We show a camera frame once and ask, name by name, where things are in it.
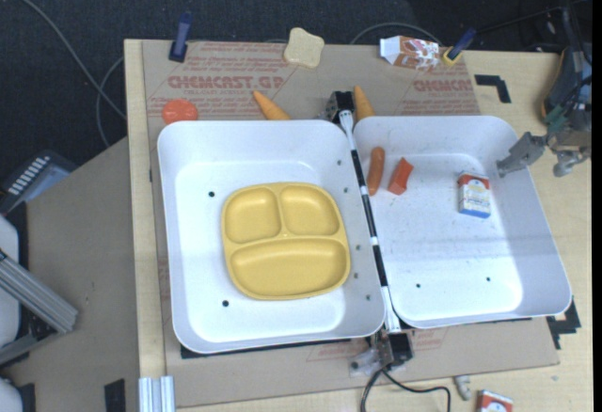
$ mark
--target small box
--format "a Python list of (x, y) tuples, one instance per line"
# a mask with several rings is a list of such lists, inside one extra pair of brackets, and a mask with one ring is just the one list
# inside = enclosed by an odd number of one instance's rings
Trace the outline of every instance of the small box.
[(489, 390), (481, 390), (477, 398), (477, 412), (512, 412), (513, 400)]
[(459, 212), (480, 218), (491, 215), (489, 179), (475, 173), (462, 173), (458, 178)]
[(397, 36), (380, 40), (380, 56), (393, 66), (430, 71), (439, 64), (439, 45), (429, 40)]

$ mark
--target wooden table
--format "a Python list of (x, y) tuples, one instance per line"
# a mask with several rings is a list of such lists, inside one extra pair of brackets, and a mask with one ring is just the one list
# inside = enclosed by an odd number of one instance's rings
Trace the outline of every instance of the wooden table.
[[(149, 181), (150, 151), (144, 89), (142, 41), (126, 40), (126, 87), (128, 137), (135, 249), (135, 286), (141, 377), (166, 374), (164, 336), (161, 318), (159, 277), (156, 258), (154, 215)], [(473, 82), (482, 114), (505, 119), (518, 135), (531, 131), (542, 135), (545, 127), (538, 118), (542, 96), (553, 82), (559, 59), (550, 54), (465, 52), (469, 73), (495, 74), (505, 80), (512, 103), (499, 101), (494, 88)], [(544, 369), (484, 373), (472, 376), (473, 391), (490, 389), (510, 396), (517, 410), (587, 411), (593, 402), (593, 324), (592, 324), (592, 167), (591, 162), (576, 166), (561, 179), (552, 174), (556, 162), (550, 151), (531, 167), (552, 234), (573, 287), (581, 329), (576, 335), (562, 336), (560, 365)], [(412, 384), (415, 387), (448, 386), (454, 412), (473, 411), (474, 398), (463, 402), (453, 382), (438, 380)], [(358, 410), (362, 390), (352, 388), (333, 392), (192, 407), (193, 411), (350, 411)], [(411, 394), (395, 386), (376, 387), (369, 399), (373, 410), (445, 410), (442, 393)]]

